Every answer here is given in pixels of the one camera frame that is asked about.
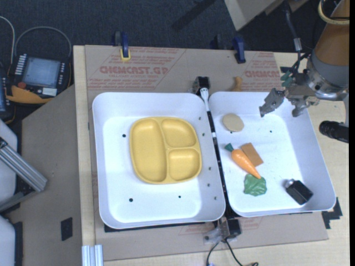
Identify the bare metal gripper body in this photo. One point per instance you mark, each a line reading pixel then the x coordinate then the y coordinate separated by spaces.
pixel 301 91

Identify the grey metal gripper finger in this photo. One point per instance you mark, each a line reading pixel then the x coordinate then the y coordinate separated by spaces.
pixel 273 100
pixel 299 110

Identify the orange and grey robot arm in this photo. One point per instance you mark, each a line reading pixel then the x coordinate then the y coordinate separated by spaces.
pixel 332 43

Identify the tan curved toy piece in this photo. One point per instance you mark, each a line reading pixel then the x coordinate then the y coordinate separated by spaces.
pixel 237 84

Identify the white plastic tray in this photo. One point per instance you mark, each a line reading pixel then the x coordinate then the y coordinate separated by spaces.
pixel 116 154
pixel 285 154

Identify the beige round biscuit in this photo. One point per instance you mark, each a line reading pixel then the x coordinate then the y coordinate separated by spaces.
pixel 233 122

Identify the orange carrot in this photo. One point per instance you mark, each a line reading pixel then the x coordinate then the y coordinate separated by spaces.
pixel 242 161

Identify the thin black and white rod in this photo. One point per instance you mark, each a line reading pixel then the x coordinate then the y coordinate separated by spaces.
pixel 214 137

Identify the black bottle with silver cap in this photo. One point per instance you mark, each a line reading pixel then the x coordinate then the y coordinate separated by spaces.
pixel 299 192

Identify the green lettuce leaf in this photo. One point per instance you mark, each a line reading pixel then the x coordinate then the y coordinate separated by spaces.
pixel 254 186

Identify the brown cardboard board red print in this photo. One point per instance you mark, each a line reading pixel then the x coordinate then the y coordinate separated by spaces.
pixel 155 65

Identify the yellow divided plate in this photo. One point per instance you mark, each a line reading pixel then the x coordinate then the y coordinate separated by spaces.
pixel 147 151

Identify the black cylinder on white bracket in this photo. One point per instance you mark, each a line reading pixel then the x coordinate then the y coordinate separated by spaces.
pixel 334 130

